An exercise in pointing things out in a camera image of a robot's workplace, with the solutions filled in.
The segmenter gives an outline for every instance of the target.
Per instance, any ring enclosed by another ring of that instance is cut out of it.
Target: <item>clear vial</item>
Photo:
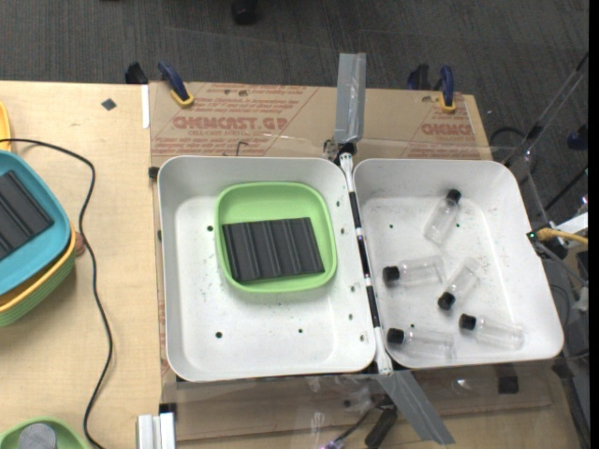
[[[429,221],[424,226],[424,237],[432,242],[442,245],[446,239],[449,229],[458,217],[461,193],[452,189],[446,197],[441,199],[435,206]]]
[[[460,268],[447,282],[445,292],[437,300],[439,308],[450,311],[467,299],[472,288],[478,282],[483,265],[474,258],[466,258]]]
[[[487,316],[460,316],[460,328],[483,344],[505,349],[520,349],[524,344],[524,331],[520,326],[489,319]]]
[[[404,286],[421,286],[442,283],[445,280],[445,266],[440,256],[425,256],[403,260],[397,266],[383,269],[386,284],[398,282]]]
[[[455,356],[455,341],[452,334],[431,329],[398,329],[387,332],[387,343],[411,355],[426,355],[452,359]]]

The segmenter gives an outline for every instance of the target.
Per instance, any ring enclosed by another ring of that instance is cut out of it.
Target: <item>silver duct tape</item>
[[[410,371],[396,370],[390,376],[378,376],[376,379],[420,439],[439,444],[455,443],[446,425]]]
[[[337,77],[336,143],[357,143],[364,135],[366,53],[341,53]]]

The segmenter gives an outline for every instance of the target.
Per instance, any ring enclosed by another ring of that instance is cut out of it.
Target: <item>black vial cap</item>
[[[439,297],[439,299],[437,300],[437,304],[439,305],[439,308],[441,308],[442,310],[445,310],[445,311],[449,311],[451,309],[451,307],[453,306],[453,303],[455,303],[455,302],[456,302],[456,297],[453,296],[448,291],[445,291],[441,295],[441,297]]]
[[[460,203],[461,193],[458,190],[449,190],[447,199],[452,199],[456,204]]]
[[[472,331],[476,326],[476,318],[468,314],[460,316],[460,327]]]
[[[395,327],[392,327],[387,332],[387,342],[390,344],[403,344],[404,340],[405,333],[402,329],[396,329]]]
[[[385,282],[397,281],[400,278],[400,269],[396,266],[387,266],[383,269]]]

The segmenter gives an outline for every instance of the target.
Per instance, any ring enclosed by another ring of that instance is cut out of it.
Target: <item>black rubber mat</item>
[[[14,171],[0,176],[0,260],[50,227],[53,220]]]
[[[323,272],[310,218],[223,224],[231,275],[250,282]]]

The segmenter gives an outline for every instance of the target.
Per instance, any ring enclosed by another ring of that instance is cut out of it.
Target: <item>stacked trays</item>
[[[9,135],[0,115],[0,139]],[[75,230],[42,179],[0,150],[0,326],[32,310],[70,273]]]

